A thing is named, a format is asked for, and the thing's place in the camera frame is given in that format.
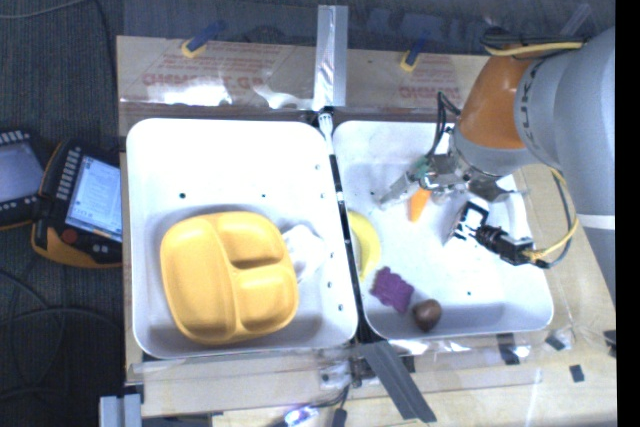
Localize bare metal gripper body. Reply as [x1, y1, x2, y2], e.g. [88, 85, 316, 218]
[422, 153, 529, 205]

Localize orange carrot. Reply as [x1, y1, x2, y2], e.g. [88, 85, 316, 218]
[408, 186, 432, 223]

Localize white plastic tray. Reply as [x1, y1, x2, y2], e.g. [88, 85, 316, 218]
[330, 119, 556, 342]
[124, 116, 360, 361]

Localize yellow banana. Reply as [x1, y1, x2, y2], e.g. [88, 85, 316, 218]
[346, 209, 383, 282]

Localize purple grapes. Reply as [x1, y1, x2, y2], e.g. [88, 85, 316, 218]
[369, 265, 416, 314]

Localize brown round fruit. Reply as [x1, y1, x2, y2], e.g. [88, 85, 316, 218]
[410, 298, 444, 333]

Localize white crumpled packet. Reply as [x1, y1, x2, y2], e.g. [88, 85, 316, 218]
[281, 223, 330, 285]

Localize yellow divided plate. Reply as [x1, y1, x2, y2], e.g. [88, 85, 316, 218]
[159, 210, 302, 347]

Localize brown cardboard board, red print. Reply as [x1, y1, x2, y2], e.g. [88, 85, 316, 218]
[115, 34, 617, 419]

